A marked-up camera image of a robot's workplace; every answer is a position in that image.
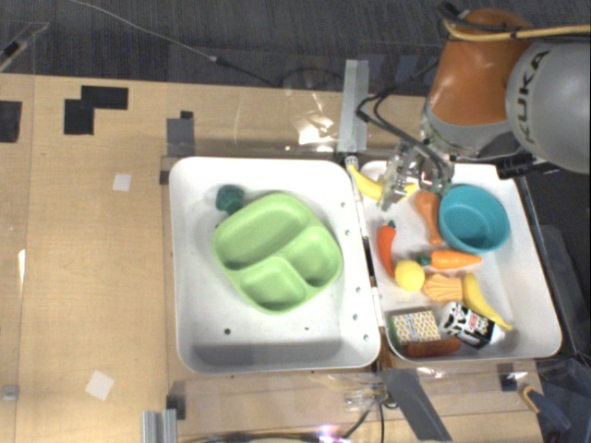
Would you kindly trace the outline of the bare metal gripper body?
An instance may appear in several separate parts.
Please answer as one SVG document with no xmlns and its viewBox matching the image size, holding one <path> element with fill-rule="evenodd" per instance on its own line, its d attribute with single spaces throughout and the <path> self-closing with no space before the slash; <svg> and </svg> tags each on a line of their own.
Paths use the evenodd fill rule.
<svg viewBox="0 0 591 443">
<path fill-rule="evenodd" d="M 399 141 L 390 158 L 393 179 L 398 184 L 417 181 L 419 184 L 448 184 L 452 180 L 451 165 L 436 153 L 428 156 L 427 147 Z"/>
</svg>

